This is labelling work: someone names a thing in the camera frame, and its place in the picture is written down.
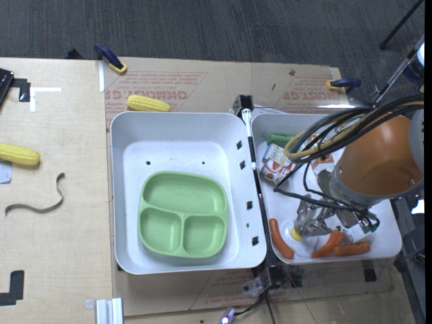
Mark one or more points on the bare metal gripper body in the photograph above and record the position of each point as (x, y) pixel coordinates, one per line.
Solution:
(325, 189)

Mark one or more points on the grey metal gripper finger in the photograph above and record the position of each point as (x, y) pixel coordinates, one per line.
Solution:
(300, 219)
(319, 229)

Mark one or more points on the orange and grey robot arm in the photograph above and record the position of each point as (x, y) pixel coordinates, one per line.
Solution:
(378, 160)

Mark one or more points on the orange carrot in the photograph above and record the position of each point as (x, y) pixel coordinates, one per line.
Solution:
(351, 248)
(327, 245)

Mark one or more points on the orange sausage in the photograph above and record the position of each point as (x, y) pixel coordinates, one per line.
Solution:
(281, 239)

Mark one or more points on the white and orange juice carton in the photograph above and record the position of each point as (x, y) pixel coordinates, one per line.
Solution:
(274, 164)

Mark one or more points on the white plastic tray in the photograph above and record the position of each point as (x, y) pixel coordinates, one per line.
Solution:
(189, 130)
(381, 245)

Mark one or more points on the green toy vegetable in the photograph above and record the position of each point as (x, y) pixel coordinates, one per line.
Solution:
(278, 139)

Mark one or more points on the thin black and white rod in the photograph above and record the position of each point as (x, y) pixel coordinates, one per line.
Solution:
(251, 150)

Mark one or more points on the green divided plate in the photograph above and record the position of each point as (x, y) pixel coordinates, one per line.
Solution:
(182, 214)

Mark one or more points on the brown cardboard board red print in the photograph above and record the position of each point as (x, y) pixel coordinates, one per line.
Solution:
(209, 79)

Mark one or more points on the yellow corn cob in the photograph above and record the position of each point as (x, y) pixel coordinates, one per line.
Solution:
(148, 103)
(18, 154)

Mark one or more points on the grey curled strip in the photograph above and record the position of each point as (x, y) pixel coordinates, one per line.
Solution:
(37, 209)

